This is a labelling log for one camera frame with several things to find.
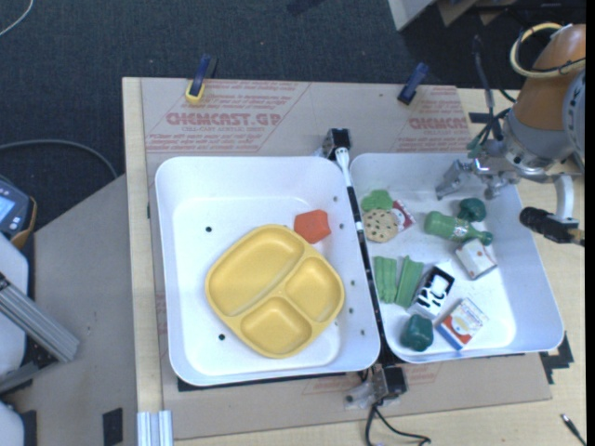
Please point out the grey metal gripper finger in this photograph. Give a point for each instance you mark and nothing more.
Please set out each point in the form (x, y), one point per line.
(493, 188)
(448, 181)

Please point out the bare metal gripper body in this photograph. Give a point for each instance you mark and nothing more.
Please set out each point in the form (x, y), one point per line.
(502, 165)

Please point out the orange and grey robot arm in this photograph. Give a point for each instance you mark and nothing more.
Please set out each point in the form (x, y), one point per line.
(541, 95)

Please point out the dark green broccoli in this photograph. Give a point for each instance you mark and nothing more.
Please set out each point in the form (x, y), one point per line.
(473, 208)

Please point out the green bottle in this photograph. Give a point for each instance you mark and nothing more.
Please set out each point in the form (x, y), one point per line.
(446, 225)

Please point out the small red and white packet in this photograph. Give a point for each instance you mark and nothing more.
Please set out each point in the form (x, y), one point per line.
(405, 215)

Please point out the white and orange carton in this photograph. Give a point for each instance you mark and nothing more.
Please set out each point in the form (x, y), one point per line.
(476, 258)

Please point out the light green lettuce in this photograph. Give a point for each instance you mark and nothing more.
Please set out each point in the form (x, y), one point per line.
(375, 200)

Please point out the tan chocolate chip biscuit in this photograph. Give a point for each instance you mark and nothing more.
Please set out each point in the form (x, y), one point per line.
(379, 226)

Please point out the white plastic tray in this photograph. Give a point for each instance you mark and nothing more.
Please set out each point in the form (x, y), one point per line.
(520, 272)
(195, 249)

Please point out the thin black and white rod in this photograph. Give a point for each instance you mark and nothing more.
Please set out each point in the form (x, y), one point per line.
(358, 223)

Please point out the light green celery stalk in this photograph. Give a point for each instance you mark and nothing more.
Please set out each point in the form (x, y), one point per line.
(409, 281)
(385, 279)

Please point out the black and white carton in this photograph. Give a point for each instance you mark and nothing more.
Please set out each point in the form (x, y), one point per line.
(433, 292)

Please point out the white red and blue carton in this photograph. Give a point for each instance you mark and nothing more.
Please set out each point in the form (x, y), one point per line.
(461, 324)

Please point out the orange block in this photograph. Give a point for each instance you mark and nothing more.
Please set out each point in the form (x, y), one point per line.
(313, 225)

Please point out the dark green pepper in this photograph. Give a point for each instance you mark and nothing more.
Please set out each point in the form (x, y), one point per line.
(417, 333)

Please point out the brown cardboard board red print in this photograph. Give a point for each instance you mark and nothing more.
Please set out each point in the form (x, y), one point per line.
(279, 119)

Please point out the yellow divided plate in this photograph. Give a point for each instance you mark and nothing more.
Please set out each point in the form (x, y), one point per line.
(265, 272)

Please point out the black cylinder on white bracket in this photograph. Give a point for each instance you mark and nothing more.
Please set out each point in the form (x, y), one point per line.
(546, 223)

